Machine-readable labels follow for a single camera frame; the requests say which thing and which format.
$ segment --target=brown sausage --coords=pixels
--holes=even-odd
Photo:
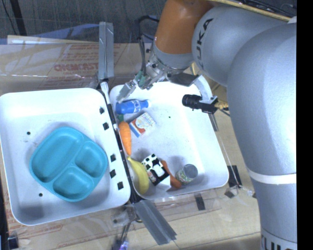
[[[169,176],[171,177],[171,186],[177,189],[181,188],[182,183],[171,174],[171,172],[169,171],[167,162],[165,160],[162,160],[161,164],[164,166],[165,170],[168,172]]]

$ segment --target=small box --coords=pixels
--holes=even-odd
[[[138,118],[130,122],[130,129],[136,137],[143,135],[148,129],[155,125],[155,120],[147,113],[143,113]]]

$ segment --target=yellow cable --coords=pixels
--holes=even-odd
[[[290,17],[286,17],[283,15],[279,15],[276,13],[272,13],[263,9],[259,9],[256,7],[252,7],[252,6],[248,6],[248,5],[244,5],[241,2],[235,2],[235,1],[231,1],[231,0],[206,0],[206,1],[212,1],[212,2],[217,2],[217,3],[222,3],[222,4],[227,4],[227,5],[231,5],[231,6],[235,6],[235,7],[239,7],[239,8],[243,8],[249,11],[253,11],[256,13],[260,13],[262,15],[268,16],[268,17],[272,17],[275,19],[279,19],[279,20],[284,20],[284,21],[289,21],[291,18]]]

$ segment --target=duct tape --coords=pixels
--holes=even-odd
[[[247,168],[249,176],[261,183],[265,184],[293,184],[297,183],[297,173],[286,175],[264,175],[258,174]]]

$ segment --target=hole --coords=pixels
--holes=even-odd
[[[119,190],[124,188],[122,181],[119,182],[119,183],[117,183],[117,188],[118,188]]]
[[[110,171],[110,178],[113,178],[116,176],[116,171],[113,169],[112,171]]]
[[[109,129],[109,124],[108,124],[108,123],[104,123],[104,124],[103,124],[103,128],[104,128],[104,130]]]

